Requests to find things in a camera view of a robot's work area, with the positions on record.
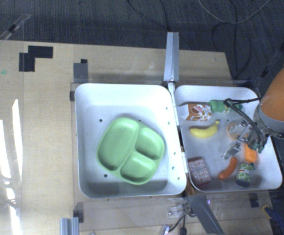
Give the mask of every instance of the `white plastic tray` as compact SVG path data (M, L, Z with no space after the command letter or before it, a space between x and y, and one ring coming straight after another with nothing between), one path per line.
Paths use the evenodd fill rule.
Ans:
M75 92L79 184L91 198L175 195L186 186L172 100L156 85L83 84ZM118 117L149 126L165 141L166 150L153 178L135 186L107 173L95 154L101 136Z
M252 90L241 87L180 86L175 91L177 106L189 102L208 103L212 99L225 100L226 98L231 98L244 100L256 97L256 94ZM252 118L257 105L257 101L243 104L243 111ZM189 128L191 126L209 126L216 119L220 119L220 124L218 125L218 132L214 136L207 139L198 139L190 134ZM231 121L238 119L241 119L241 117L235 112L213 114L212 118L207 122L179 119L186 157L188 159L202 157L212 179L206 185L195 186L198 190L204 192L254 191L276 189L281 185L282 174L270 138L262 153L259 154L258 160L255 162L256 170L254 171L250 187L243 188L235 183L237 169L228 179L224 181L218 179L218 174L226 169L229 164L229 160L221 158L227 146L232 142L226 134L226 126ZM242 152L236 154L235 157L239 161L238 164L245 162Z

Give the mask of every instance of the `white cable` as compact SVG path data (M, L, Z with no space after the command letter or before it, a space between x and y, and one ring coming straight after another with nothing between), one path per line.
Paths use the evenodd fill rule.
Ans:
M206 7L201 3L200 0L198 0L198 3L199 5L209 14L211 15L212 17L214 17L215 19L219 20L220 22L222 23L226 23L226 24L241 24L241 23L244 23L246 22L248 19L250 19L251 17L253 17L255 14L257 14L259 11L261 11L271 0L268 0L263 6L261 6L258 10L256 10L253 14L251 14L249 17L247 17L246 19L242 20L242 21L239 21L239 22L236 22L236 23L231 23L231 22L226 22L220 18L218 18L217 16L215 16L214 14L212 14L208 9L206 9Z

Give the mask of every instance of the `wooden table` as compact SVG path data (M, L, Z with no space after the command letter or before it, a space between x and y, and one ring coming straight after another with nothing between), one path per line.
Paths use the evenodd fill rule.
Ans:
M19 53L28 52L28 46L53 47L52 58L36 58L35 72L19 71ZM72 217L76 199L86 201L94 218L80 224L87 235L96 230L97 235L157 235L161 228L162 213L158 212L162 198L149 203L149 213L140 212L141 220L151 212L158 212L158 219L151 225L133 221L128 228L126 212L132 209L110 207L113 200L87 199L75 191L77 178L73 161L74 133L71 127L70 86L73 83L73 64L87 59L89 81L115 83L141 83L150 77L152 83L160 83L163 76L165 50L132 47L85 46L55 43L6 41L0 45L0 119L4 131L11 171L17 162L11 120L11 106L18 99L22 117L23 170L19 191L21 224L24 235L47 235L59 233L62 217ZM224 53L203 51L180 51L180 78L183 82L196 84L223 84L231 82ZM211 207L227 234L271 234L269 221L260 208L250 208L247 195L210 195ZM4 188L0 184L0 234L10 234L9 209ZM268 193L258 193L260 204L269 203ZM136 212L145 210L145 199L134 201ZM104 218L104 214L113 213ZM187 219L188 234L205 234L197 218ZM176 229L171 234L178 234Z

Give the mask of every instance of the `dark floor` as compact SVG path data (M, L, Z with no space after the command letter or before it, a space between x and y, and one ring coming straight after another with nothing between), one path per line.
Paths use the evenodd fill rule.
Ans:
M245 20L266 1L201 0L231 23ZM0 34L20 14L32 15L23 31L27 41L165 48L166 32L178 31L181 49L224 51L232 77L249 79L248 86L260 82L261 93L283 66L284 0L271 0L237 25L220 23L198 0L129 2L135 12L127 0L0 0ZM268 74L259 80L265 69Z

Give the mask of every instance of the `green can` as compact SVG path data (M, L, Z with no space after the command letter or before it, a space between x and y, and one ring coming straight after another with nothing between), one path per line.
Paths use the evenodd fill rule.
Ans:
M242 187L249 187L251 178L253 176L253 170L255 169L253 164L241 163L236 174L235 182Z

